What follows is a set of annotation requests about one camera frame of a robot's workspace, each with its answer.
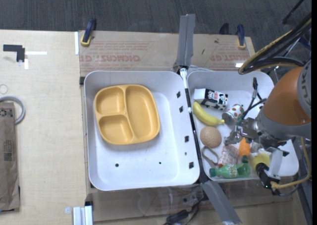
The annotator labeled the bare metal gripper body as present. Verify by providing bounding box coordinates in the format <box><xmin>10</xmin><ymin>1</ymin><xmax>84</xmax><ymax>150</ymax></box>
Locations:
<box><xmin>240</xmin><ymin>116</ymin><xmax>264</xmax><ymax>143</ymax></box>

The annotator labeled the small orange bottle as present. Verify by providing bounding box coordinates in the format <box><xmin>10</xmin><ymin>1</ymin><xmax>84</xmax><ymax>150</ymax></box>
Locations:
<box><xmin>238</xmin><ymin>137</ymin><xmax>251</xmax><ymax>164</ymax></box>

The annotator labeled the clear packet with orange print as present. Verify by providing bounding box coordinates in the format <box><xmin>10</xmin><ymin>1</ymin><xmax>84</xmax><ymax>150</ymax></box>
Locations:
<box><xmin>217</xmin><ymin>144</ymin><xmax>240</xmax><ymax>168</ymax></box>

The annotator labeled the white can with orange dots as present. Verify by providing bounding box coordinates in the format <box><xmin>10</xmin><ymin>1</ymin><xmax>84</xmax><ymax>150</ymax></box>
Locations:
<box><xmin>221</xmin><ymin>104</ymin><xmax>245</xmax><ymax>126</ymax></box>

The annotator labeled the tan round bread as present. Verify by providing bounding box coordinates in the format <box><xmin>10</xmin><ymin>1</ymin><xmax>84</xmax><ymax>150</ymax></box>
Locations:
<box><xmin>199</xmin><ymin>126</ymin><xmax>222</xmax><ymax>149</ymax></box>

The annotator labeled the tan rubber band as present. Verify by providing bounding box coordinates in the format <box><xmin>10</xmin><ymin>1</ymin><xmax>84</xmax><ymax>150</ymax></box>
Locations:
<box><xmin>201</xmin><ymin>145</ymin><xmax>220</xmax><ymax>167</ymax></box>

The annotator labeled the green plastic bottle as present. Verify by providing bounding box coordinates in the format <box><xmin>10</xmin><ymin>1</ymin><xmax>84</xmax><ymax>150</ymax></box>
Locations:
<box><xmin>209</xmin><ymin>163</ymin><xmax>251</xmax><ymax>179</ymax></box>

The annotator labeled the yellow banana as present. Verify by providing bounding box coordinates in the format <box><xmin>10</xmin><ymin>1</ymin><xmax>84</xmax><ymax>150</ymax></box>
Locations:
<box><xmin>192</xmin><ymin>101</ymin><xmax>225</xmax><ymax>126</ymax></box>

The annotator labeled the cow print milk carton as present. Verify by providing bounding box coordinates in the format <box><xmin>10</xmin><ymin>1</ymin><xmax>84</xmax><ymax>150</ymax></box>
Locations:
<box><xmin>193</xmin><ymin>88</ymin><xmax>229</xmax><ymax>112</ymax></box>

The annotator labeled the white plastic tray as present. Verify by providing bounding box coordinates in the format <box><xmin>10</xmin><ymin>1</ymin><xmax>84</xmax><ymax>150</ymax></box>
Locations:
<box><xmin>186</xmin><ymin>70</ymin><xmax>300</xmax><ymax>183</ymax></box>
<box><xmin>83</xmin><ymin>70</ymin><xmax>201</xmax><ymax>192</ymax></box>

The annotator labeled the yellow divided plate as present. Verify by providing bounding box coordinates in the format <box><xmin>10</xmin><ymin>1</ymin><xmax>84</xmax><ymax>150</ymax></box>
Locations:
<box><xmin>93</xmin><ymin>84</ymin><xmax>161</xmax><ymax>146</ymax></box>

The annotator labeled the brown cardboard board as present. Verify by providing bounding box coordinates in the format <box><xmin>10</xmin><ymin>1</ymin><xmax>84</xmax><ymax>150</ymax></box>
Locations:
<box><xmin>78</xmin><ymin>30</ymin><xmax>299</xmax><ymax>223</ymax></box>

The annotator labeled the brown paper bag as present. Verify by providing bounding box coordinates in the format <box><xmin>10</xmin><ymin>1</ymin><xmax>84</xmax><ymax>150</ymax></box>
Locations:
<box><xmin>0</xmin><ymin>102</ymin><xmax>21</xmax><ymax>212</ymax></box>

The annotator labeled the black cylinder on white bracket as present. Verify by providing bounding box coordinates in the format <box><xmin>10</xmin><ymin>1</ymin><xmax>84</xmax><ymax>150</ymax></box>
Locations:
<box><xmin>255</xmin><ymin>146</ymin><xmax>289</xmax><ymax>190</ymax></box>

